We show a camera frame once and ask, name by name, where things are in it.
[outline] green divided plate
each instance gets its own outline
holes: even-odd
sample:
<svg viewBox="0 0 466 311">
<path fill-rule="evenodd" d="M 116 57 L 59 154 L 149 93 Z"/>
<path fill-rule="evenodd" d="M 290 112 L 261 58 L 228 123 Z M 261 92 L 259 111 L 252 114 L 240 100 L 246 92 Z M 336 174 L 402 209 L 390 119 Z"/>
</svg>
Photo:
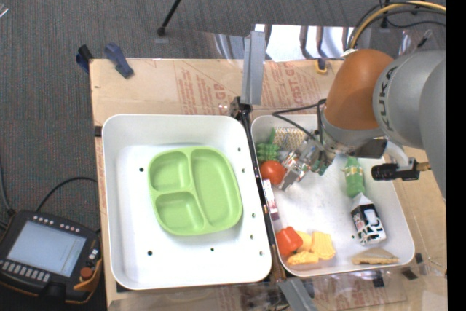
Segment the green divided plate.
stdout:
<svg viewBox="0 0 466 311">
<path fill-rule="evenodd" d="M 159 153 L 149 163 L 149 193 L 160 225 L 189 236 L 233 227 L 242 214 L 240 189 L 228 159 L 208 146 Z"/>
</svg>

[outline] display screen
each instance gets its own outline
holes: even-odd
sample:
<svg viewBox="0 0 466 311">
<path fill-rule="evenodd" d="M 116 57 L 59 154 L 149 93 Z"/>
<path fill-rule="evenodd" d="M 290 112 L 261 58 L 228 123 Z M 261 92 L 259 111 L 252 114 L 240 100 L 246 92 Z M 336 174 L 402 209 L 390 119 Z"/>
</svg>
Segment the display screen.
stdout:
<svg viewBox="0 0 466 311">
<path fill-rule="evenodd" d="M 7 258 L 70 277 L 86 238 L 27 221 Z"/>
</svg>

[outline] gray carpet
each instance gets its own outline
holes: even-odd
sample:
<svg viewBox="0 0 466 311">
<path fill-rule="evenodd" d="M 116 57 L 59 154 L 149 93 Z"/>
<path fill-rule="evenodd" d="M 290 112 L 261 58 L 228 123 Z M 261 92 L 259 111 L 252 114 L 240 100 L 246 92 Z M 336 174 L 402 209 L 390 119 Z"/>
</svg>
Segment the gray carpet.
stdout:
<svg viewBox="0 0 466 311">
<path fill-rule="evenodd" d="M 86 44 L 104 57 L 109 42 L 127 57 L 162 57 L 157 29 L 175 0 L 0 0 L 0 159 L 10 205 L 34 209 L 61 181 L 96 177 L 88 75 L 76 64 Z M 428 0 L 446 5 L 446 0 Z M 183 0 L 170 28 L 246 36 L 254 23 L 354 26 L 379 0 Z M 412 23 L 413 16 L 399 23 Z M 43 211 L 99 227 L 98 193 L 74 181 Z M 8 215 L 2 205 L 0 221 Z M 82 306 L 105 310 L 104 279 Z M 0 310 L 46 310 L 31 297 L 0 287 Z"/>
</svg>

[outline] red pepper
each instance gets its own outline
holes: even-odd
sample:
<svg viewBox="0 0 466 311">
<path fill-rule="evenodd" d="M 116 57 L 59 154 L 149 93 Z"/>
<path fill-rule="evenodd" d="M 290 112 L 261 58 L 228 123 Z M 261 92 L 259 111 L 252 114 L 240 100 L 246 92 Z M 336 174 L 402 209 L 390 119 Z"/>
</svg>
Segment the red pepper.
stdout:
<svg viewBox="0 0 466 311">
<path fill-rule="evenodd" d="M 289 256 L 303 245 L 303 239 L 296 233 L 293 227 L 286 227 L 275 234 L 278 251 L 283 256 Z"/>
</svg>

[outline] green bottle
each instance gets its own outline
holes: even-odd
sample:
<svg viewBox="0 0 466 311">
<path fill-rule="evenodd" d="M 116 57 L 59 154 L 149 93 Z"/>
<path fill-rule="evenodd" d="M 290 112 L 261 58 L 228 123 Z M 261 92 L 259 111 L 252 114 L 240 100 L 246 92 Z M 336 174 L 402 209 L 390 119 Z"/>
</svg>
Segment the green bottle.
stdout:
<svg viewBox="0 0 466 311">
<path fill-rule="evenodd" d="M 359 192 L 365 193 L 363 168 L 356 157 L 348 157 L 344 166 L 344 177 L 347 181 L 347 194 L 353 198 Z"/>
</svg>

